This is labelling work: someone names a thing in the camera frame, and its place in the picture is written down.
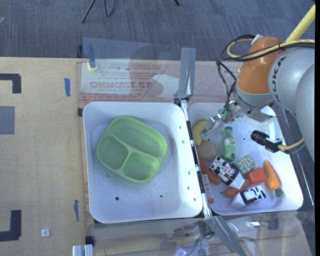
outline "yellow pole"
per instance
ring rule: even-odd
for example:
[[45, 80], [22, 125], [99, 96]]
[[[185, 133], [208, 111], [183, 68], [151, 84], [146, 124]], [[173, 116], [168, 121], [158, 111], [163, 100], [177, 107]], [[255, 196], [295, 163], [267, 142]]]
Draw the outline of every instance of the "yellow pole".
[[315, 18], [316, 18], [316, 4], [314, 4], [310, 8], [310, 10], [306, 13], [306, 15], [300, 21], [298, 26], [296, 26], [296, 28], [289, 35], [286, 42], [299, 39], [302, 36], [302, 34], [307, 30], [307, 28], [311, 25], [311, 23], [315, 20]]

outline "carrot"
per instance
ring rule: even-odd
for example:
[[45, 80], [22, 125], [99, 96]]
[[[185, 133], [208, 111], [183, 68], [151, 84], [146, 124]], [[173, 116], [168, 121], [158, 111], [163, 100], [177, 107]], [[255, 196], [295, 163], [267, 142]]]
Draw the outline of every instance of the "carrot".
[[217, 175], [213, 174], [213, 172], [210, 171], [209, 167], [206, 164], [206, 161], [203, 158], [199, 158], [199, 164], [200, 164], [201, 173], [208, 175], [209, 181], [211, 181], [216, 185], [221, 183], [221, 179]]
[[263, 161], [263, 169], [266, 174], [265, 182], [267, 186], [272, 190], [278, 189], [280, 187], [280, 180], [275, 172], [275, 169], [271, 166], [268, 160]]
[[247, 187], [249, 187], [249, 185], [250, 185], [250, 180], [246, 178], [240, 189], [237, 189], [235, 187], [229, 187], [223, 193], [227, 197], [234, 197], [239, 192], [245, 191]]
[[249, 171], [245, 177], [250, 180], [251, 184], [260, 184], [267, 179], [267, 175], [261, 167]]

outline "green plate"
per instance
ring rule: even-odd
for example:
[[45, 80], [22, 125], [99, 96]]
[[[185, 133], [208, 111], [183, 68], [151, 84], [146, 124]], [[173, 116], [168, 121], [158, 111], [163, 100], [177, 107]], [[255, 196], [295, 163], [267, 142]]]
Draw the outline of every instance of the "green plate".
[[144, 183], [157, 174], [167, 149], [160, 132], [133, 117], [119, 116], [103, 132], [96, 153], [110, 171], [132, 182]]

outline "green soda bottle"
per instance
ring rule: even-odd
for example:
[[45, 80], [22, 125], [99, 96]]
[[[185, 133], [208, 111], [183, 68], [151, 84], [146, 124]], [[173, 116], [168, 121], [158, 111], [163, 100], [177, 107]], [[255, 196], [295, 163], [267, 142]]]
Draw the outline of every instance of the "green soda bottle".
[[235, 160], [235, 139], [232, 137], [232, 127], [226, 126], [224, 128], [225, 135], [223, 137], [222, 145], [222, 158], [227, 162], [232, 162]]

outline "wooden table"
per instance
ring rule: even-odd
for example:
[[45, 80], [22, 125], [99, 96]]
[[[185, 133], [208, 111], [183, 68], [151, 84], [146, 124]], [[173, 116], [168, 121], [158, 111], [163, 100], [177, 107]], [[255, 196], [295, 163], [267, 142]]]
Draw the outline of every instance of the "wooden table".
[[[76, 66], [81, 62], [0, 57], [0, 74], [21, 77], [21, 93], [13, 93], [11, 80], [0, 80], [0, 110], [14, 110], [13, 134], [0, 133], [0, 237], [12, 229], [12, 211], [21, 213], [21, 234], [0, 241], [0, 255], [68, 256], [73, 245], [85, 244], [92, 219], [86, 210], [82, 119], [78, 116]], [[209, 62], [203, 65], [213, 67]], [[278, 238], [254, 243], [261, 255], [311, 255], [302, 227], [297, 228], [294, 236], [278, 234]], [[50, 234], [42, 237], [45, 229]], [[130, 248], [121, 247], [121, 252]], [[100, 253], [114, 254], [116, 249]]]

